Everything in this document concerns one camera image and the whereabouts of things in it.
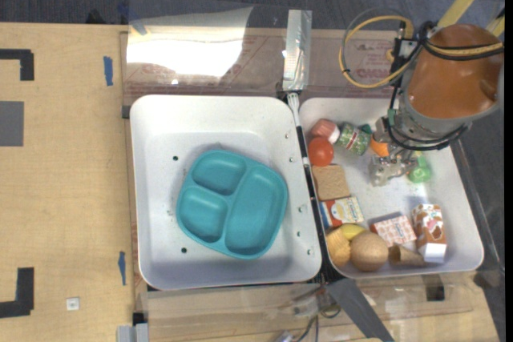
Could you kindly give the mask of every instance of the teal plate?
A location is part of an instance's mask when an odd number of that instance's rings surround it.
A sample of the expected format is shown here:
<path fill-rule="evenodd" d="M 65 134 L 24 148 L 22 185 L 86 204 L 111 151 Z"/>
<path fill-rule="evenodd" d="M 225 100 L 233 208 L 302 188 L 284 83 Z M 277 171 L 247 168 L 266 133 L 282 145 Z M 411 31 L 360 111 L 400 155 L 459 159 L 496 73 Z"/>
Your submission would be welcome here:
<path fill-rule="evenodd" d="M 235 258 L 253 260 L 273 245 L 289 193 L 281 175 L 243 155 L 212 150 L 192 164 L 176 216 L 195 241 Z"/>

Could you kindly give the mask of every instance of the brown ball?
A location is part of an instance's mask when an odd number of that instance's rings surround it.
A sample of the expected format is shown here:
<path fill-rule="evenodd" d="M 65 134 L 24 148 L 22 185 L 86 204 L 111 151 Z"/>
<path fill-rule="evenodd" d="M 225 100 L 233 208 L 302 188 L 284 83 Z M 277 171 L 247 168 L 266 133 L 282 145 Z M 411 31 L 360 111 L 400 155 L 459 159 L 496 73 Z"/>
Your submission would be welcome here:
<path fill-rule="evenodd" d="M 340 228 L 331 231 L 326 236 L 326 245 L 328 246 L 329 257 L 335 266 L 341 268 L 349 262 L 351 248 Z"/>
<path fill-rule="evenodd" d="M 388 247 L 378 234 L 365 231 L 351 241 L 351 262 L 360 271 L 377 271 L 387 260 Z"/>

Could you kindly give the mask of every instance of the white plastic tub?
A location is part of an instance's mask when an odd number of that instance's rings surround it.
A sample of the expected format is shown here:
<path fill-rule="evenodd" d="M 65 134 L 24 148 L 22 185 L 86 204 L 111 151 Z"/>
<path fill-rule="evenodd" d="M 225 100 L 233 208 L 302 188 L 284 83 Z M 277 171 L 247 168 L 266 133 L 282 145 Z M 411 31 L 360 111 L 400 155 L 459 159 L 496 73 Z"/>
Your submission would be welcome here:
<path fill-rule="evenodd" d="M 307 141 L 309 130 L 318 119 L 354 125 L 367 123 L 374 129 L 376 120 L 386 114 L 389 104 L 388 99 L 310 99 L 301 105 L 301 125 Z M 351 194 L 357 197 L 366 220 L 395 212 L 411 217 L 411 210 L 416 205 L 437 203 L 442 208 L 446 228 L 445 261 L 425 268 L 393 267 L 387 263 L 376 272 L 360 272 L 351 263 L 335 268 L 342 275 L 355 279 L 468 272 L 478 268 L 484 257 L 483 243 L 451 149 L 425 153 L 433 173 L 429 182 L 412 183 L 403 176 L 390 180 L 384 187 L 373 187 L 370 183 L 371 152 L 368 150 L 359 156 L 344 147 L 336 147 L 333 160 L 344 168 Z"/>
<path fill-rule="evenodd" d="M 130 112 L 139 268 L 161 290 L 301 282 L 321 267 L 321 250 L 291 110 L 266 97 L 149 95 Z M 185 235 L 176 200 L 194 160 L 225 149 L 285 179 L 289 201 L 272 247 L 255 260 L 221 254 Z"/>

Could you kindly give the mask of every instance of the red tomato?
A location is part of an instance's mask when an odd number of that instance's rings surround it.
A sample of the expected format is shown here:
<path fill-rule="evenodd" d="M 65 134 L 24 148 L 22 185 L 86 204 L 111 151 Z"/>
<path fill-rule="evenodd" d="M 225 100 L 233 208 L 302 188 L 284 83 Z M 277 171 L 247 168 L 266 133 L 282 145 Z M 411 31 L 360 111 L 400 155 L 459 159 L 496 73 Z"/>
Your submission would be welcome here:
<path fill-rule="evenodd" d="M 314 166 L 329 166 L 333 160 L 333 146 L 327 138 L 315 137 L 308 145 L 308 157 Z"/>

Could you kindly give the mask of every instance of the wooden table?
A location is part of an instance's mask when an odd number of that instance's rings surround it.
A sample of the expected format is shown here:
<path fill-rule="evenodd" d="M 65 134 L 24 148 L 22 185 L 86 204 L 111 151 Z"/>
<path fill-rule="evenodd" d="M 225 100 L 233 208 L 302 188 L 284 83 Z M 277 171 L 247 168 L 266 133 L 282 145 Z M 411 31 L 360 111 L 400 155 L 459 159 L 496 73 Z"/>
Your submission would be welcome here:
<path fill-rule="evenodd" d="M 0 23 L 0 48 L 34 53 L 34 81 L 20 81 L 19 61 L 0 60 L 0 102 L 23 102 L 24 113 L 22 147 L 0 147 L 0 302 L 16 300 L 18 268 L 34 269 L 34 309 L 1 318 L 0 340 L 115 340 L 117 327 L 131 324 L 127 120 L 120 111 L 125 32 L 126 26 Z M 112 60 L 111 85 L 104 58 Z M 385 325 L 396 340 L 498 340 L 471 273 L 456 282 L 468 291 L 464 312 L 390 318 Z M 68 310 L 74 297 L 79 309 Z M 341 322 L 321 322 L 320 340 L 363 337 Z"/>

